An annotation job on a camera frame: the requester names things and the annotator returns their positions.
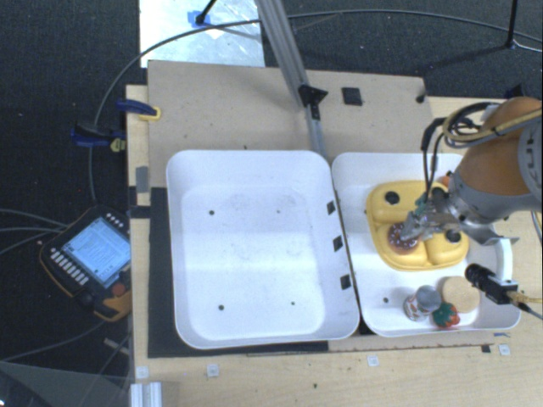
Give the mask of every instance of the black carpet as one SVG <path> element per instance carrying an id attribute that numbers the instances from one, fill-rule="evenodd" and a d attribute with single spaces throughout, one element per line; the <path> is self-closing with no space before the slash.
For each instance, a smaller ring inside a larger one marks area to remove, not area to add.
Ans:
<path id="1" fill-rule="evenodd" d="M 446 14 L 508 26 L 511 0 L 284 0 L 290 14 L 379 8 Z M 517 30 L 541 38 L 543 0 L 520 0 Z M 138 53 L 137 0 L 0 0 L 0 208 L 69 223 L 91 204 L 87 151 L 70 141 L 77 120 L 92 122 L 108 84 Z M 503 98 L 523 83 L 541 98 L 541 53 L 504 48 L 507 34 L 486 27 L 411 14 L 344 14 L 316 25 L 293 21 L 307 69 L 348 70 L 424 78 L 435 96 Z M 540 42 L 518 37 L 540 48 Z M 266 63 L 274 65 L 265 46 Z M 107 102 L 102 125 L 122 127 L 113 100 L 122 85 L 144 82 L 133 68 Z M 96 149 L 98 200 L 126 209 L 124 154 Z M 0 215 L 0 229 L 44 226 Z M 30 233 L 0 232 L 0 252 Z M 0 359 L 73 337 L 99 323 L 68 299 L 37 262 L 36 240 L 0 255 Z M 20 363 L 96 372 L 127 323 L 101 326 L 62 348 Z M 119 355 L 106 373 L 123 375 Z"/>

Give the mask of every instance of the blue clamp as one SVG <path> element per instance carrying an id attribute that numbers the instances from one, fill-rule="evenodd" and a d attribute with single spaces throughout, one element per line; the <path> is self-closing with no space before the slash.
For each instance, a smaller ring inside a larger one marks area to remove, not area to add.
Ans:
<path id="1" fill-rule="evenodd" d="M 159 120 L 160 109 L 134 99 L 118 99 L 115 107 L 121 112 L 138 113 L 141 120 Z"/>
<path id="2" fill-rule="evenodd" d="M 71 141 L 79 147 L 96 148 L 100 146 L 109 146 L 115 139 L 125 140 L 124 131 L 112 131 L 96 128 L 94 126 L 77 124 L 70 130 Z"/>

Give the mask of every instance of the cable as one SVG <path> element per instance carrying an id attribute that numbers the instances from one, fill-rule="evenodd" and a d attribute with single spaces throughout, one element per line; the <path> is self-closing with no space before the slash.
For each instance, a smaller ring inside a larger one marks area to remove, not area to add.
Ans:
<path id="1" fill-rule="evenodd" d="M 444 14 L 436 14 L 433 12 L 420 12 L 416 10 L 403 10 L 403 9 L 345 9 L 345 10 L 330 10 L 330 11 L 322 11 L 322 12 L 313 12 L 308 14 L 296 14 L 296 15 L 289 15 L 288 17 L 292 20 L 298 19 L 298 18 L 310 18 L 310 17 L 319 17 L 319 16 L 329 16 L 329 15 L 335 15 L 335 14 L 342 14 L 342 15 L 349 15 L 349 14 L 398 14 L 398 15 L 416 15 L 416 16 L 422 16 L 422 17 L 429 17 L 429 18 L 437 18 L 442 20 L 449 20 L 449 21 L 456 21 L 460 23 L 465 24 L 471 24 L 471 25 L 478 25 L 480 27 L 486 27 L 488 29 L 493 29 L 495 31 L 505 31 L 508 32 L 509 29 L 506 27 L 500 27 L 498 25 L 492 25 L 490 23 L 484 23 L 483 21 L 477 21 L 477 20 L 470 20 L 468 18 L 461 18 L 461 17 L 455 17 L 451 15 L 444 15 Z M 543 41 L 540 38 L 526 35 L 525 33 L 522 33 L 520 31 L 515 31 L 515 35 L 521 36 L 526 39 L 530 39 L 532 41 L 536 41 L 538 43 L 543 43 Z"/>
<path id="2" fill-rule="evenodd" d="M 457 123 L 466 117 L 467 114 L 473 113 L 475 111 L 480 111 L 484 108 L 485 105 L 491 105 L 491 103 L 476 103 L 471 106 L 459 109 L 451 113 L 442 125 L 443 132 L 445 133 L 447 145 L 452 148 L 465 148 L 468 146 L 473 146 L 475 144 L 488 142 L 489 140 L 495 139 L 497 137 L 505 136 L 507 133 L 516 131 L 520 128 L 523 128 L 536 120 L 541 119 L 541 108 L 536 109 L 532 112 L 522 114 L 513 120 L 509 120 L 503 124 L 499 124 L 493 128 L 487 130 L 478 130 L 469 134 L 458 134 L 456 133 Z"/>
<path id="3" fill-rule="evenodd" d="M 432 153 L 432 163 L 430 165 L 430 168 L 431 168 L 431 175 L 430 175 L 430 180 L 428 182 L 428 190 L 427 190 L 427 193 L 426 193 L 426 199 L 428 200 L 428 197 L 429 197 L 429 190 L 432 188 L 432 184 L 434 184 L 434 178 L 435 178 L 435 171 L 437 169 L 437 157 L 438 157 L 438 147 L 439 147 L 439 142 L 441 142 L 441 139 L 444 137 L 444 134 L 441 133 L 438 135 L 438 138 L 435 139 L 435 144 L 434 144 L 434 152 Z"/>
<path id="4" fill-rule="evenodd" d="M 0 208 L 0 213 L 13 214 L 13 215 L 22 215 L 24 217 L 30 217 L 31 219 L 46 221 L 47 223 L 51 223 L 53 225 L 67 227 L 67 225 L 65 223 L 61 223 L 61 222 L 56 221 L 56 220 L 51 220 L 51 219 L 48 219 L 47 217 L 41 217 L 40 215 L 26 213 L 25 211 L 19 211 L 18 209 Z"/>
<path id="5" fill-rule="evenodd" d="M 120 388 L 120 391 L 117 392 L 116 396 L 111 397 L 109 399 L 109 402 L 105 405 L 105 407 L 110 407 L 114 402 L 118 402 L 119 404 L 126 403 L 123 397 L 126 398 L 128 396 L 129 389 L 130 389 L 130 372 L 128 371 L 123 378 L 123 383 L 122 383 L 122 387 Z"/>
<path id="6" fill-rule="evenodd" d="M 294 14 L 294 15 L 288 15 L 287 17 L 290 20 L 297 20 L 297 19 L 300 19 L 300 18 L 310 18 L 310 17 L 328 17 L 327 18 L 327 20 L 328 20 L 328 19 L 330 19 L 331 15 L 338 15 L 338 14 L 341 14 L 341 15 L 347 15 L 347 14 L 416 15 L 416 16 L 425 16 L 425 17 L 429 17 L 429 18 L 437 18 L 437 19 L 442 19 L 442 20 L 456 21 L 456 22 L 461 22 L 461 23 L 471 24 L 471 25 L 478 25 L 478 26 L 481 26 L 481 27 L 486 27 L 486 28 L 493 29 L 493 30 L 498 30 L 498 31 L 508 31 L 508 29 L 505 28 L 505 27 L 500 27 L 498 25 L 492 25 L 492 24 L 489 24 L 489 23 L 484 23 L 482 21 L 470 20 L 470 19 L 454 17 L 454 16 L 450 16 L 450 15 L 435 14 L 435 13 L 432 13 L 432 12 L 420 12 L 420 11 L 400 10 L 400 9 L 331 10 L 331 11 L 313 12 L 313 13 L 307 13 L 307 14 Z M 201 27 L 201 28 L 198 28 L 198 29 L 195 29 L 195 30 L 192 30 L 192 31 L 185 31 L 183 33 L 179 33 L 177 35 L 171 36 L 171 37 L 169 37 L 169 38 L 167 38 L 167 39 L 165 39 L 163 41 L 157 42 L 153 46 L 151 46 L 151 47 L 147 48 L 146 50 L 142 51 L 135 58 L 133 58 L 119 72 L 119 74 L 114 78 L 112 83 L 109 85 L 109 88 L 106 91 L 106 93 L 104 94 L 104 97 L 102 98 L 102 101 L 101 101 L 101 103 L 100 103 L 100 105 L 98 107 L 98 111 L 94 116 L 94 125 L 95 126 L 98 125 L 98 122 L 100 120 L 100 116 L 102 114 L 102 111 L 104 110 L 104 106 L 105 106 L 109 96 L 111 95 L 111 93 L 115 89 L 115 86 L 117 85 L 119 80 L 139 59 L 141 59 L 146 54 L 151 53 L 155 49 L 157 49 L 159 47 L 162 47 L 162 46 L 164 46 L 164 45 L 166 45 L 166 44 L 168 44 L 170 42 L 174 42 L 174 41 L 176 41 L 178 39 L 182 39 L 183 37 L 186 37 L 186 36 L 196 35 L 196 34 L 201 33 L 203 31 L 209 31 L 209 30 L 215 30 L 215 29 L 226 29 L 228 27 L 236 27 L 236 26 L 239 26 L 239 25 L 249 25 L 249 24 L 254 24 L 254 23 L 260 23 L 260 20 L 255 19 L 255 20 L 235 21 L 235 22 L 232 22 L 232 23 L 225 23 L 225 24 L 219 24 L 219 25 L 207 25 L 205 27 Z M 524 37 L 526 39 L 530 39 L 532 41 L 543 43 L 543 41 L 541 39 L 538 39 L 538 38 L 536 38 L 534 36 L 526 35 L 525 33 L 522 33 L 522 32 L 515 32 L 515 34 L 518 35 L 518 36 Z M 92 175 L 92 148 L 89 148 L 88 175 L 89 175 L 89 187 L 90 187 L 90 192 L 91 192 L 91 198 L 92 198 L 92 201 L 94 203 L 96 203 L 98 201 L 98 199 L 96 197 L 96 191 L 95 191 L 95 188 L 94 188 L 94 179 L 93 179 L 93 175 Z"/>
<path id="7" fill-rule="evenodd" d="M 543 53 L 543 50 L 539 50 L 539 48 L 526 47 L 525 45 L 519 44 L 514 39 L 512 40 L 512 43 L 515 44 L 517 47 L 522 48 L 523 50 L 534 51 L 536 53 Z"/>
<path id="8" fill-rule="evenodd" d="M 17 232 L 17 231 L 58 232 L 59 229 L 52 229 L 48 227 L 26 227 L 26 226 L 0 228 L 0 232 Z"/>
<path id="9" fill-rule="evenodd" d="M 543 303 L 543 298 L 528 297 L 519 291 L 509 291 L 507 296 L 515 303 Z"/>
<path id="10" fill-rule="evenodd" d="M 524 304 L 524 303 L 517 303 L 515 304 L 515 306 L 517 306 L 520 310 L 523 310 L 524 312 L 528 312 L 529 314 L 533 315 L 533 316 L 536 316 L 537 318 L 539 318 L 540 320 L 543 320 L 543 315 L 542 314 L 538 314 L 537 312 L 535 312 L 534 310 L 532 310 L 532 308 L 530 308 L 527 304 Z"/>
<path id="11" fill-rule="evenodd" d="M 22 241 L 19 241 L 15 244 L 12 244 L 11 246 L 3 249 L 3 250 L 0 250 L 0 256 L 2 256 L 3 254 L 6 254 L 7 252 L 9 252 L 10 250 L 13 250 L 14 248 L 17 248 L 19 246 L 22 246 L 23 244 L 27 244 L 28 242 L 30 241 L 33 241 L 33 240 L 37 240 L 38 238 L 41 238 L 41 237 L 45 237 L 46 235 L 50 234 L 51 232 L 44 232 L 42 234 L 37 234 L 33 237 L 30 237 L 30 238 L 26 238 Z"/>
<path id="12" fill-rule="evenodd" d="M 423 169 L 424 169 L 424 184 L 425 184 L 425 192 L 424 192 L 424 202 L 428 201 L 428 197 L 430 196 L 430 178 L 428 176 L 428 151 L 423 151 Z"/>
<path id="13" fill-rule="evenodd" d="M 543 246 L 543 237 L 541 236 L 541 222 L 537 217 L 537 213 L 535 211 L 531 211 L 531 215 L 532 222 L 534 223 L 535 232 L 537 233 L 537 237 L 540 239 L 540 244 Z"/>
<path id="14" fill-rule="evenodd" d="M 325 21 L 329 21 L 329 20 L 331 20 L 333 18 L 336 18 L 336 17 L 338 17 L 340 15 L 341 14 L 331 14 L 328 17 L 323 18 L 322 20 L 311 21 L 310 23 L 301 25 L 300 27 L 294 27 L 293 26 L 293 32 L 298 33 L 299 31 L 304 31 L 305 29 L 309 29 L 310 27 L 313 27 L 313 25 L 324 23 Z"/>
<path id="15" fill-rule="evenodd" d="M 13 356 L 9 356 L 9 357 L 6 357 L 5 359 L 0 359 L 0 362 L 11 362 L 13 360 L 22 359 L 23 357 L 26 357 L 26 356 L 30 356 L 30 355 L 38 354 L 38 353 L 43 353 L 43 352 L 49 351 L 51 349 L 62 347 L 63 345 L 66 345 L 68 343 L 74 343 L 75 341 L 78 341 L 82 337 L 85 337 L 87 335 L 90 335 L 92 332 L 95 332 L 97 329 L 99 329 L 104 324 L 105 324 L 105 321 L 100 321 L 96 326 L 91 327 L 86 332 L 83 332 L 83 333 L 81 333 L 81 334 L 79 334 L 79 335 L 77 335 L 75 337 L 71 337 L 70 339 L 66 339 L 65 341 L 62 341 L 62 342 L 59 342 L 59 343 L 54 343 L 52 345 L 48 345 L 47 347 L 36 348 L 36 349 L 31 350 L 31 351 L 27 351 L 26 353 L 21 353 L 21 354 L 16 354 L 16 355 L 13 355 Z"/>
<path id="16" fill-rule="evenodd" d="M 113 353 L 108 357 L 108 359 L 105 361 L 102 368 L 100 368 L 100 371 L 98 371 L 98 374 L 92 379 L 91 384 L 88 386 L 87 390 L 81 397 L 81 401 L 77 405 L 77 407 L 82 407 L 85 402 L 87 401 L 88 396 L 91 394 L 92 390 L 94 389 L 94 386 L 96 385 L 98 379 L 103 375 L 106 368 L 109 366 L 109 364 L 112 362 L 112 360 L 115 358 L 115 356 L 120 352 L 120 349 L 123 347 L 125 343 L 128 342 L 128 339 L 130 338 L 132 331 L 129 331 L 128 334 L 122 339 L 122 341 L 119 342 L 119 345 L 113 350 Z"/>

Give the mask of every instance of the round container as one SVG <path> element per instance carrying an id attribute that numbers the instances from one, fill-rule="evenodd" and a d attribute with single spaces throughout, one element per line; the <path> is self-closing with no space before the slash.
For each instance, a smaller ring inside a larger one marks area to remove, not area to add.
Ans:
<path id="1" fill-rule="evenodd" d="M 404 311 L 410 320 L 423 321 L 439 308 L 441 301 L 441 295 L 434 287 L 424 285 L 406 298 Z"/>

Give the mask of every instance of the black mat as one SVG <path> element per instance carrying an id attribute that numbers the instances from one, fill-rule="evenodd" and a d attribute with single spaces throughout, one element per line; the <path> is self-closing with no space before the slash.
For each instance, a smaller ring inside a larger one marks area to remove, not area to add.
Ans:
<path id="1" fill-rule="evenodd" d="M 186 345 L 176 331 L 171 276 L 170 219 L 165 188 L 151 190 L 151 233 L 148 357 L 215 356 L 219 354 L 316 353 L 328 350 L 328 343 L 282 343 L 247 348 L 198 350 Z"/>

